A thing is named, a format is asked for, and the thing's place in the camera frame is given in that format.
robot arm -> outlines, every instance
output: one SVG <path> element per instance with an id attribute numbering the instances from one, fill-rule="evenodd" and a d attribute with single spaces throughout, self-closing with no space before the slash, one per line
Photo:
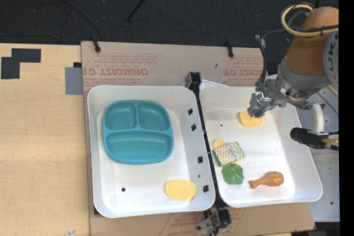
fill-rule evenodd
<path id="1" fill-rule="evenodd" d="M 285 21 L 291 9 L 306 8 L 310 13 L 300 29 L 289 27 Z M 285 107 L 290 103 L 300 109 L 309 109 L 313 115 L 319 112 L 318 105 L 307 99 L 327 85 L 339 84 L 339 10 L 332 7 L 313 9 L 300 4 L 291 6 L 282 14 L 282 25 L 295 35 L 289 50 L 278 66 L 276 79 L 267 79 L 259 93 L 253 93 L 248 114 L 261 117 L 276 106 Z M 313 132 L 322 132 L 316 127 Z"/>

cardboard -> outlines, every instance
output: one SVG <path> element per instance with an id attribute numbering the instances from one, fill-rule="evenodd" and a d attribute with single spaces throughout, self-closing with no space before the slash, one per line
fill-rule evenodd
<path id="1" fill-rule="evenodd" d="M 95 213 L 92 198 L 92 166 L 87 94 L 98 85 L 179 86 L 188 72 L 227 86 L 253 86 L 263 68 L 256 48 L 233 48 L 234 57 L 220 46 L 184 46 L 136 43 L 81 43 L 86 123 L 86 151 L 91 235 L 198 235 L 195 224 L 202 212 L 105 218 Z M 265 235 L 315 229 L 307 203 L 229 208 L 232 223 L 218 235 Z"/>

tray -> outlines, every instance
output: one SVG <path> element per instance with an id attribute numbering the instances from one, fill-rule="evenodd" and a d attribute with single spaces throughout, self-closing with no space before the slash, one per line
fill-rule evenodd
<path id="1" fill-rule="evenodd" d="M 310 149 L 290 138 L 291 129 L 301 127 L 295 107 L 288 104 L 267 111 L 263 125 L 246 128 L 238 113 L 247 109 L 253 92 L 254 87 L 208 87 L 200 93 L 210 148 L 216 139 L 237 141 L 245 154 L 245 158 L 236 161 L 243 168 L 244 180 L 240 185 L 224 181 L 222 167 L 213 155 L 221 198 L 231 207 L 318 200 L 322 184 Z M 271 171 L 284 175 L 282 185 L 250 188 L 250 180 Z"/>
<path id="2" fill-rule="evenodd" d="M 173 150 L 165 160 L 125 164 L 108 154 L 103 141 L 103 119 L 107 107 L 120 101 L 148 101 L 166 110 L 173 132 Z M 181 86 L 97 86 L 89 92 L 87 105 L 93 202 L 101 215 L 118 218 L 205 211 L 213 205 L 214 182 L 193 92 Z M 189 201 L 172 200 L 165 193 L 165 184 L 171 180 L 192 181 L 195 196 Z"/>
<path id="3" fill-rule="evenodd" d="M 103 117 L 103 141 L 115 161 L 152 164 L 173 150 L 173 131 L 167 111 L 151 101 L 114 102 Z"/>

teal plate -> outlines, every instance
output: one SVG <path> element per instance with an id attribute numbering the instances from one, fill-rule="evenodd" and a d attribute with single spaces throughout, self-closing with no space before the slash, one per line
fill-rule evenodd
<path id="1" fill-rule="evenodd" d="M 161 162 L 173 150 L 170 117 L 155 102 L 115 102 L 107 107 L 103 117 L 103 141 L 109 156 L 117 162 Z"/>

white tray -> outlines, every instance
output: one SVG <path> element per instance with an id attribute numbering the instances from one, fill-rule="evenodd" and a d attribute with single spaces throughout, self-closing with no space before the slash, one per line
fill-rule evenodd
<path id="1" fill-rule="evenodd" d="M 103 143 L 103 116 L 111 103 L 122 100 L 159 103 L 170 117 L 174 149 L 164 161 L 130 165 L 112 160 Z M 204 136 L 195 95 L 180 86 L 97 86 L 87 97 L 90 119 L 93 201 L 109 218 L 145 214 L 204 211 L 215 201 Z M 196 185 L 190 201 L 176 201 L 165 193 L 165 183 L 188 179 Z"/>
<path id="2" fill-rule="evenodd" d="M 301 127 L 295 107 L 288 104 L 267 111 L 262 126 L 246 128 L 237 114 L 249 107 L 253 92 L 254 87 L 208 87 L 200 93 L 210 148 L 216 139 L 238 141 L 246 155 L 236 162 L 243 168 L 241 185 L 227 184 L 222 167 L 214 160 L 221 198 L 231 207 L 318 200 L 322 184 L 310 149 L 290 137 L 291 129 Z M 283 173 L 284 183 L 277 187 L 250 188 L 250 180 L 270 171 Z"/>

